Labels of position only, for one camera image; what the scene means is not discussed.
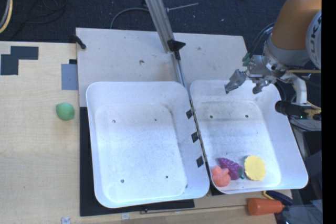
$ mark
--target light wood surface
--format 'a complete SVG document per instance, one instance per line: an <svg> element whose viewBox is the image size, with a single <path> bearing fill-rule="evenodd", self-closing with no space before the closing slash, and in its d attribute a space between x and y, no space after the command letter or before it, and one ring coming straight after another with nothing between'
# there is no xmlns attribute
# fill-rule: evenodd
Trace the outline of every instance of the light wood surface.
<svg viewBox="0 0 336 224"><path fill-rule="evenodd" d="M79 93L62 90L61 64L77 58L75 44L0 42L38 46L38 60L20 60L18 75L0 76L0 223L276 223L250 216L247 199L261 193L207 195L195 208L79 216ZM69 102L75 118L62 121L56 105Z"/></svg>

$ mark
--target white plastic tray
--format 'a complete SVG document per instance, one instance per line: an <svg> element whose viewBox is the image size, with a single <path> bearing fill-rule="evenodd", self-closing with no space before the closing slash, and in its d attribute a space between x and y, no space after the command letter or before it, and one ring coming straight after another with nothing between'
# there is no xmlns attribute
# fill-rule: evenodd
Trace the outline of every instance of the white plastic tray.
<svg viewBox="0 0 336 224"><path fill-rule="evenodd" d="M187 90L173 81L87 88L94 193L108 208L203 197L209 190Z"/></svg>
<svg viewBox="0 0 336 224"><path fill-rule="evenodd" d="M225 157L244 167L248 155L257 155L265 163L263 180L231 180L217 189L226 194L300 189L308 182L288 118L275 110L281 100L271 84L259 94L255 86L245 81L239 88L225 93L224 80L197 80L190 94L195 108L209 168L218 165L217 158Z"/></svg>

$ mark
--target green ball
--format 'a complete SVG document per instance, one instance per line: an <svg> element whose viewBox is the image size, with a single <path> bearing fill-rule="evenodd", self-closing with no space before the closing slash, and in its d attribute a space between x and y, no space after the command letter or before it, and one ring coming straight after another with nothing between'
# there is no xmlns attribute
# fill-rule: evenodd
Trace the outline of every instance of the green ball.
<svg viewBox="0 0 336 224"><path fill-rule="evenodd" d="M69 103L61 103L56 106L56 113L61 120L69 121L75 116L75 110Z"/></svg>

